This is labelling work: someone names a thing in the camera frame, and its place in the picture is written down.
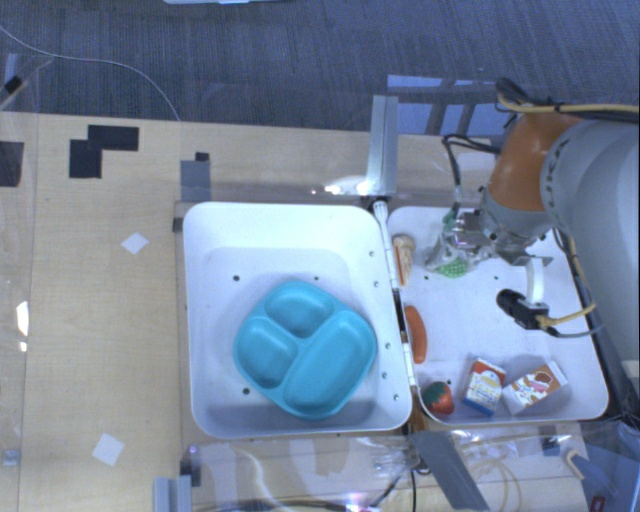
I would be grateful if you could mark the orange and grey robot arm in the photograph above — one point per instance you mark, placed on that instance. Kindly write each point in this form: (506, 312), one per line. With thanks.
(590, 210)

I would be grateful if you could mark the toy hot dog in bun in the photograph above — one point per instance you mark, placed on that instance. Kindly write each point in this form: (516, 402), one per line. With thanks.
(403, 257)

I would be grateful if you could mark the green toy grapes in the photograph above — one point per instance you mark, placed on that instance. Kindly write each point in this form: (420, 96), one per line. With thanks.
(452, 270)

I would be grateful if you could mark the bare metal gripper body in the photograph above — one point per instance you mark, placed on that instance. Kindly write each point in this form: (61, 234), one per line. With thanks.
(470, 234)

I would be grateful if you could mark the white plastic tray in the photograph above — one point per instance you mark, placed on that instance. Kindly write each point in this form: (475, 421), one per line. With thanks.
(280, 235)
(475, 320)

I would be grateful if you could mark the black cylinder on white bracket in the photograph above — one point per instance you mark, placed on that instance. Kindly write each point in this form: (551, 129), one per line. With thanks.
(520, 306)

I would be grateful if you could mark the blue divided plate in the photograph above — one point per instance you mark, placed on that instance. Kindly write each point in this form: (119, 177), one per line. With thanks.
(305, 350)

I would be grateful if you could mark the red toy strawberry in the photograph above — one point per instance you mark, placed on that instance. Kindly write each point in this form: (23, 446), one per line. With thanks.
(440, 399)

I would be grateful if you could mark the thin black and white rod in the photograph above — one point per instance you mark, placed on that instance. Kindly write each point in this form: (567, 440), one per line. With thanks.
(388, 250)

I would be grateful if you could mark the orange white and blue carton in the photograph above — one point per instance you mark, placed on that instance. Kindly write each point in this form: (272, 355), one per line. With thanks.
(484, 386)

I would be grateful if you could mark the orange toy sausage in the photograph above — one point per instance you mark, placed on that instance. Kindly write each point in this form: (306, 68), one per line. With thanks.
(416, 334)

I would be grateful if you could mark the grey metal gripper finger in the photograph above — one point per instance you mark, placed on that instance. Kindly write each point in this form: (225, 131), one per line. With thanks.
(439, 255)
(476, 258)

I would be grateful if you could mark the brown and white carton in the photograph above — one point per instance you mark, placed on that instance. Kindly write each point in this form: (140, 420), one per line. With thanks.
(534, 387)

